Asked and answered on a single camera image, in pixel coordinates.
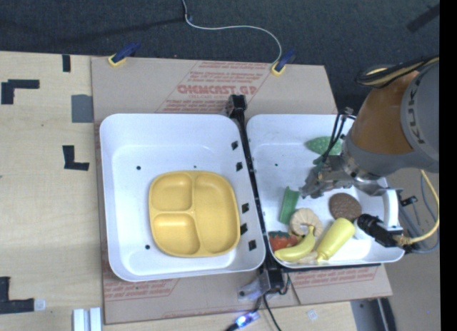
white tray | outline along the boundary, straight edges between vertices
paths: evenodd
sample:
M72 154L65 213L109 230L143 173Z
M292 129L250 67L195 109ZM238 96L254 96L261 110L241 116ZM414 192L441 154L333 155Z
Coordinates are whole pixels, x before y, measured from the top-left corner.
M117 276L134 282L241 272L261 265L266 249L239 130L231 119L115 114L102 122L100 141L109 263ZM180 258L155 245L149 186L156 176L175 170L212 171L230 182L241 227L247 229L235 249L209 258Z
M317 153L310 151L305 143L311 139L330 136L335 122L334 115L258 115L247 125L253 166L256 173L258 194L265 220L266 231L282 230L288 226L278 221L283 194L287 186L298 190L304 185ZM351 127L348 119L344 133ZM297 208L311 208L321 219L324 229L334 221L328 209L328 200L335 193L348 193L362 206L363 213L384 217L382 197L371 197L352 187L332 190L323 197L298 199ZM328 266L368 265L400 260L404 251L400 248L385 248L373 238L350 239L328 262L295 265L278 260L288 268L315 268Z

yellow cable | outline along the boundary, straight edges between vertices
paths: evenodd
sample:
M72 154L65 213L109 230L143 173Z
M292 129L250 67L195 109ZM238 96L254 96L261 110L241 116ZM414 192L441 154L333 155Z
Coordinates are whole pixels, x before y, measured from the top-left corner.
M438 194L436 193L435 188L431 185L431 182L428 179L428 176L424 170L421 170L421 175L425 179L427 186L430 189L430 191L432 192L433 197L435 198L435 201L436 201L436 207L437 207L436 222L435 222L435 225L433 226L433 228L422 236L418 236L418 237L414 237L414 238L404 237L404 236L395 236L395 239L397 240L397 243L400 246L410 245L412 243L417 243L419 241L425 240L426 238L429 238L436 232L436 230L438 230L438 227L440 225L440 198L438 197Z

white cable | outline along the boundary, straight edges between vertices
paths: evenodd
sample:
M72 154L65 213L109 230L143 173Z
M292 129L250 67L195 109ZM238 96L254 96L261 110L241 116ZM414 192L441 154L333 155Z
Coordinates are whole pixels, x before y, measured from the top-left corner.
M195 29L201 29L203 31L223 31L225 29L241 29L241 28L248 28L248 29L254 29L254 30L257 30L257 31L262 31L264 33L267 33L271 38L274 39L274 41L276 42L276 44L278 45L278 48L279 48L279 55L278 57L276 58L276 60L273 61L273 64L275 64L276 62L279 61L279 59L281 58L281 55L283 53L283 50L282 50L282 47L281 47L281 43L279 42L279 40L276 38L276 36L271 33L270 31L267 31L266 29L263 29L263 28L260 28L258 26L248 26L248 25L240 25L240 26L219 26L219 27L208 27L208 26L197 26L195 24L193 24L190 20L189 20L189 17L188 17L188 14L187 14L187 4L186 4L186 0L181 0L181 2L183 3L183 7L184 7L184 18L186 20L186 23L195 28Z

light wood surface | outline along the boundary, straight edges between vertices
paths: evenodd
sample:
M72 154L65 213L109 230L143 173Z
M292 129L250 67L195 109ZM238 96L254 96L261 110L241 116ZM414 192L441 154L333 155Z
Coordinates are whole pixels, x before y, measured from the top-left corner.
M44 311L0 315L0 330L71 330L76 308L103 307L94 125L72 123L71 96L91 95L90 57L0 52L0 81L39 79L0 105L0 276L9 298L46 301ZM62 146L88 171L65 170ZM313 310L318 318L311 320ZM356 330L349 302L275 308L282 330ZM239 314L104 326L104 330L224 330ZM275 330L265 310L247 330Z

yellow corn toy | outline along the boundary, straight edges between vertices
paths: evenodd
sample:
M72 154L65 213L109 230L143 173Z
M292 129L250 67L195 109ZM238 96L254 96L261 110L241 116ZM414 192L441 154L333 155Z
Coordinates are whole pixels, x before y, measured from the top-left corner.
M310 253L314 249L316 239L313 234L314 227L310 225L308 229L308 235L306 235L297 245L276 250L274 255L279 260L293 262Z

